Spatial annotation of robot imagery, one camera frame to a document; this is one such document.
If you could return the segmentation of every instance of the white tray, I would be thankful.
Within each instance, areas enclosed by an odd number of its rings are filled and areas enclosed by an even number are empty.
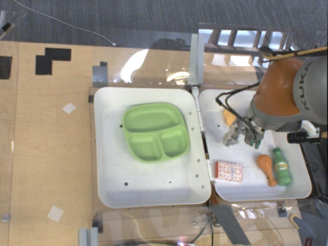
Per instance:
[[[176,159],[142,163],[128,149],[120,125],[134,105],[167,102],[182,113],[189,152]],[[94,97],[98,193],[112,208],[199,204],[211,193],[193,96],[180,89],[102,88]]]
[[[300,146],[289,144],[286,133],[266,131],[258,150],[244,142],[244,135],[239,138],[239,144],[226,147],[223,136],[229,127],[222,116],[223,108],[215,98],[226,90],[204,90],[199,96],[201,115],[209,157],[214,172],[216,161],[237,163],[242,166],[242,182],[216,180],[215,189],[220,197],[227,201],[253,201],[306,198],[311,193],[312,185],[302,156]],[[241,115],[246,115],[254,91],[243,91],[229,99],[231,107]],[[262,170],[256,165],[257,156],[267,154],[274,158],[272,150],[281,148],[287,160],[293,179],[289,186],[268,186],[268,180]]]

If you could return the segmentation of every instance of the bottle label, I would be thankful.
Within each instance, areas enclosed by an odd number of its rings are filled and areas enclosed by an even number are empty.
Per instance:
[[[288,165],[286,162],[279,162],[275,164],[275,171],[287,170],[287,169],[288,169]]]

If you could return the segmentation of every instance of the red and white box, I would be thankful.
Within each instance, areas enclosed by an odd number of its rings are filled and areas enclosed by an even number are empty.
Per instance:
[[[215,177],[218,179],[241,182],[241,165],[218,161],[215,163]]]

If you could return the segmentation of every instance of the brown drumstick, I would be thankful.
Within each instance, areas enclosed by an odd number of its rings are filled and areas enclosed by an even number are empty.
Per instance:
[[[265,175],[269,180],[270,186],[277,185],[277,182],[272,175],[272,160],[268,155],[259,155],[257,157],[257,165],[264,171]]]

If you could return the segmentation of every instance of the gray carpet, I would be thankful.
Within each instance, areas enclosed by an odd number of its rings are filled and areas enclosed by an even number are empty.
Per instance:
[[[123,47],[148,47],[155,38],[189,39],[200,23],[276,30],[327,30],[328,0],[18,0],[72,25],[99,32]],[[10,0],[0,10],[25,12]],[[7,39],[108,46],[104,39],[29,12]]]

